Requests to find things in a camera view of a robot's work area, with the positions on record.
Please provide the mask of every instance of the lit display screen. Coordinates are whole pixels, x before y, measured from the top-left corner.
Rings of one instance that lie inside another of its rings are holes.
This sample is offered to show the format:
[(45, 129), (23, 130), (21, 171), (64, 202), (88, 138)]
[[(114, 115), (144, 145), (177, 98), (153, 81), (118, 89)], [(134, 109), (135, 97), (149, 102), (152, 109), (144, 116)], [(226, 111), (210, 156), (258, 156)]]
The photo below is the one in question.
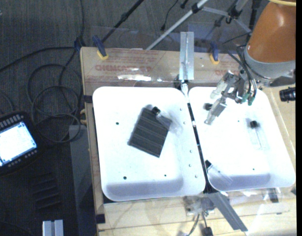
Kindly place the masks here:
[(5, 165), (37, 148), (36, 142), (24, 122), (19, 122), (0, 132), (0, 166)]

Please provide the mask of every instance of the white surface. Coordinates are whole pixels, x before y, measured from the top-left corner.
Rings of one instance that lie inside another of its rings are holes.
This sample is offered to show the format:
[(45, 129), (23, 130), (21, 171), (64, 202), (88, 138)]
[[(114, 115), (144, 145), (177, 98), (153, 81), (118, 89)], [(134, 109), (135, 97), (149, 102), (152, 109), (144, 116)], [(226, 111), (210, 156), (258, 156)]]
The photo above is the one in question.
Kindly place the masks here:
[[(168, 132), (159, 158), (128, 145), (142, 108), (154, 106), (179, 126), (179, 132)], [(199, 152), (181, 91), (101, 87), (93, 94), (93, 107), (102, 190), (109, 199), (198, 195), (204, 190)]]
[[(295, 172), (266, 94), (258, 90), (252, 106), (227, 99), (225, 110), (207, 125), (203, 106), (215, 101), (210, 98), (214, 89), (189, 91), (204, 160), (217, 168), (209, 171), (209, 182), (219, 191), (291, 186)], [(255, 146), (247, 126), (251, 120), (261, 125), (266, 148)]]

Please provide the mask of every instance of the screen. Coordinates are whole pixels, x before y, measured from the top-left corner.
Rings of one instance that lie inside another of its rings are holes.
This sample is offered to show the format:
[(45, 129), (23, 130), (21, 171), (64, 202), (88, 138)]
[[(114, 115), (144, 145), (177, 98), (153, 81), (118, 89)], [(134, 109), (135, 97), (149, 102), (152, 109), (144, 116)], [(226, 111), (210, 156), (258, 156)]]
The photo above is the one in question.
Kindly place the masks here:
[(36, 142), (24, 122), (19, 122), (0, 132), (0, 166), (11, 162), (26, 152), (37, 148)]

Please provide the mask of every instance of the blue clamp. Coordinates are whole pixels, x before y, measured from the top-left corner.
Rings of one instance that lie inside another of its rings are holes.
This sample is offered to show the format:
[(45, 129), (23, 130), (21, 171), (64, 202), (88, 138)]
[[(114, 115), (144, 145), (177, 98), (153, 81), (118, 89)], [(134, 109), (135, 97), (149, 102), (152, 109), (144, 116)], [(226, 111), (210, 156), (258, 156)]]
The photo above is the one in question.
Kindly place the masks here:
[(94, 44), (96, 45), (96, 47), (97, 47), (97, 55), (101, 58), (101, 59), (103, 59), (103, 60), (105, 60), (105, 59), (108, 59), (108, 54), (106, 53), (106, 51), (105, 51), (105, 47), (104, 47), (104, 45), (103, 45), (103, 43), (102, 43), (102, 41), (99, 39), (99, 37), (98, 36), (93, 36), (92, 37), (92, 39), (93, 39), (93, 42), (94, 42)]
[(211, 48), (212, 48), (212, 54), (210, 55), (210, 59), (211, 59), (211, 62), (213, 64), (218, 64), (220, 61), (219, 61), (219, 50), (218, 50), (218, 47), (216, 45), (216, 43), (214, 41), (212, 41), (210, 43), (211, 45)]

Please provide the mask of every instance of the dark floor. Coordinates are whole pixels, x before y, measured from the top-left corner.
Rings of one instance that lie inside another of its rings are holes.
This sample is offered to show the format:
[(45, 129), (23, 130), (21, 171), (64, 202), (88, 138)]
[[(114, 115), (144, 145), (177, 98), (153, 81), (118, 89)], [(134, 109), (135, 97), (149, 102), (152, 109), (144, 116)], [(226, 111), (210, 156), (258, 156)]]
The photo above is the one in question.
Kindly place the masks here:
[[(81, 66), (79, 54), (73, 49), (74, 41), (77, 36), (82, 36), (87, 46), (93, 46), (91, 37), (96, 34), (103, 38), (137, 1), (0, 0), (0, 113), (12, 110), (31, 113), (32, 101), (38, 96), (33, 108), (36, 121), (45, 117), (37, 112), (36, 107), (52, 114), (67, 114), (77, 108), (73, 115), (80, 118), (82, 106), (80, 101), (75, 102), (75, 94), (79, 95), (82, 90)], [(189, 0), (186, 8), (181, 9), (183, 1), (179, 0), (170, 10), (166, 29), (200, 0)], [(227, 11), (234, 1), (209, 0), (206, 6)], [(105, 41), (105, 46), (146, 49), (163, 33), (161, 27), (166, 13), (175, 2), (145, 0)], [(247, 26), (251, 4), (252, 0), (240, 15)], [(261, 3), (257, 17), (265, 4), (265, 1)], [(218, 14), (200, 11), (178, 26), (167, 37), (169, 41), (163, 41), (154, 49), (178, 51), (178, 33), (181, 31), (195, 32), (196, 51), (205, 51), (209, 41), (223, 42), (245, 33), (235, 22), (229, 25), (224, 20), (221, 27), (215, 28), (214, 22), (219, 18)], [(66, 98), (62, 98), (62, 91), (66, 92)], [(0, 178), (0, 204), (4, 204), (4, 208), (0, 205), (0, 220), (7, 222), (0, 224), (0, 236), (29, 235), (17, 226), (40, 236), (42, 221), (56, 219), (63, 219), (65, 235), (78, 235), (70, 144), (59, 143), (68, 138), (65, 134), (72, 123), (75, 124), (75, 119), (65, 115), (64, 118), (53, 117), (38, 125), (43, 135), (57, 142), (52, 142), (52, 148), (27, 168)], [(53, 176), (60, 202), (38, 209), (32, 182), (43, 174)]]

